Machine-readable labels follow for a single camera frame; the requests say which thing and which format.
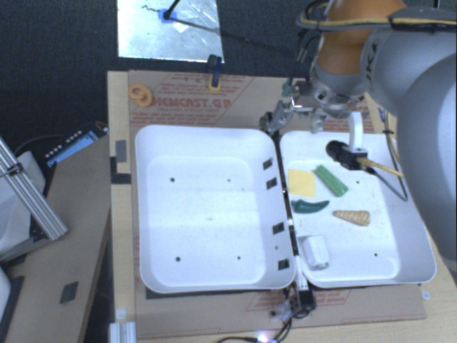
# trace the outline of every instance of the cardboard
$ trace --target cardboard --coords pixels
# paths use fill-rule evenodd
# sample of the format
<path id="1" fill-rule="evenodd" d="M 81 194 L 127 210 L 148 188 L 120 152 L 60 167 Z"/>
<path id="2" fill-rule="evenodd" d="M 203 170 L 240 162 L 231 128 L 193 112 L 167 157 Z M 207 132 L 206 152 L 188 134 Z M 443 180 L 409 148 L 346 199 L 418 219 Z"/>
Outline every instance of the cardboard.
<path id="1" fill-rule="evenodd" d="M 134 158 L 134 139 L 138 130 L 148 124 L 256 128 L 260 117 L 267 111 L 273 111 L 278 100 L 283 100 L 281 85 L 284 78 L 223 75 L 221 90 L 217 93 L 208 90 L 208 80 L 209 75 L 206 74 L 129 72 L 129 85 L 143 84 L 154 96 L 153 104 L 143 108 L 129 99 L 125 92 L 125 100 L 129 101 L 129 118 L 121 119 L 129 121 L 130 128 L 129 138 L 125 140 L 129 141 L 131 149 L 134 293 L 138 339 L 278 329 L 282 326 L 280 320 L 270 315 L 272 309 L 284 302 L 282 290 L 158 295 L 146 290 L 139 275 Z M 373 104 L 367 99 L 354 109 L 362 111 L 365 132 L 373 133 L 375 126 L 380 127 L 376 121 L 373 125 L 369 106 Z M 286 131 L 307 128 L 308 124 L 295 116 Z M 347 128 L 346 121 L 336 120 L 329 121 L 324 127 L 326 131 L 344 131 Z M 321 290 L 315 296 L 317 309 L 307 318 L 294 321 L 294 327 L 426 317 L 421 293 L 416 285 Z"/>

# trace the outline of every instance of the white plastic container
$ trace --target white plastic container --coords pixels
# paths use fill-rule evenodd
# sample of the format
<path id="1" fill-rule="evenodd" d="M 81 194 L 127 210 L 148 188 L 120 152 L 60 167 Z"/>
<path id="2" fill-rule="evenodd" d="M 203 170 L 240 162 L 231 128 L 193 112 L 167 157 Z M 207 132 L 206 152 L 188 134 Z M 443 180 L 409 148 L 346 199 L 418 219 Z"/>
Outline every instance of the white plastic container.
<path id="1" fill-rule="evenodd" d="M 289 132 L 281 140 L 287 169 L 323 164 L 349 186 L 335 197 L 316 179 L 316 198 L 330 200 L 315 214 L 293 214 L 306 278 L 319 287 L 425 282 L 436 265 L 412 200 L 402 202 L 380 181 L 349 171 L 325 153 L 348 134 Z M 390 164 L 383 135 L 365 135 L 377 162 Z M 273 141 L 254 129 L 153 125 L 136 136 L 140 272 L 159 293 L 280 289 L 295 277 L 286 208 Z M 393 184 L 395 177 L 386 175 Z M 290 200 L 298 198 L 290 195 Z M 331 213 L 365 209 L 359 227 Z M 315 243 L 325 267 L 309 266 L 303 245 Z"/>

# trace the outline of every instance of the empty white tray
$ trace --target empty white tray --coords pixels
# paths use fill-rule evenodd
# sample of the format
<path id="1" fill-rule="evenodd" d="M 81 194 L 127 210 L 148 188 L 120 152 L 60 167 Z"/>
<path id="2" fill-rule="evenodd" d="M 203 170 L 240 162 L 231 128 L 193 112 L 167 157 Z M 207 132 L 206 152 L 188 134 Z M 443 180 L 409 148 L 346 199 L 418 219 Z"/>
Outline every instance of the empty white tray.
<path id="1" fill-rule="evenodd" d="M 312 172 L 324 165 L 349 190 L 335 197 L 316 176 L 316 198 L 289 194 L 290 200 L 308 202 L 329 200 L 330 204 L 314 214 L 293 214 L 293 223 L 301 250 L 303 273 L 319 287 L 353 287 L 375 284 L 426 282 L 433 278 L 436 263 L 426 228 L 413 200 L 401 201 L 386 185 L 364 171 L 349 171 L 326 153 L 331 140 L 348 143 L 348 134 L 292 131 L 281 139 L 283 164 L 287 169 Z M 391 166 L 391 158 L 382 134 L 364 134 L 363 147 L 368 158 Z M 379 170 L 397 189 L 397 178 Z M 360 227 L 334 217 L 335 210 L 365 210 L 371 223 Z M 313 270 L 306 262 L 300 241 L 322 235 L 328 250 L 328 267 Z"/>
<path id="2" fill-rule="evenodd" d="M 155 292 L 280 289 L 295 275 L 275 146 L 253 129 L 136 136 L 140 272 Z"/>

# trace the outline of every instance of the silver metal plate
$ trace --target silver metal plate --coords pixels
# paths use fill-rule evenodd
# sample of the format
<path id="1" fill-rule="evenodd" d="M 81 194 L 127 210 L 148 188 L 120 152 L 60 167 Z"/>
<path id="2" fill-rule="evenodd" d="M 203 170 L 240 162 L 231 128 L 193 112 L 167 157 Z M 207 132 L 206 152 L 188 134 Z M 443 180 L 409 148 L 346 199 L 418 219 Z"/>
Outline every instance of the silver metal plate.
<path id="1" fill-rule="evenodd" d="M 224 60 L 216 0 L 181 0 L 174 11 L 187 24 L 164 23 L 159 11 L 173 1 L 117 0 L 119 56 L 206 62 L 214 54 Z"/>

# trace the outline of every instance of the yellow square block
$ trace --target yellow square block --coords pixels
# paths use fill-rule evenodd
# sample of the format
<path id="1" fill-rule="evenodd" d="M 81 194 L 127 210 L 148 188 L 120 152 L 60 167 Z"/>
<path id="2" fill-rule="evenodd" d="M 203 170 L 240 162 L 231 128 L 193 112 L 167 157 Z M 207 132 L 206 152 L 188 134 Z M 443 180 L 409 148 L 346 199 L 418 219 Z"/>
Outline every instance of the yellow square block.
<path id="1" fill-rule="evenodd" d="M 288 191 L 304 197 L 316 196 L 316 182 L 312 171 L 288 169 Z"/>

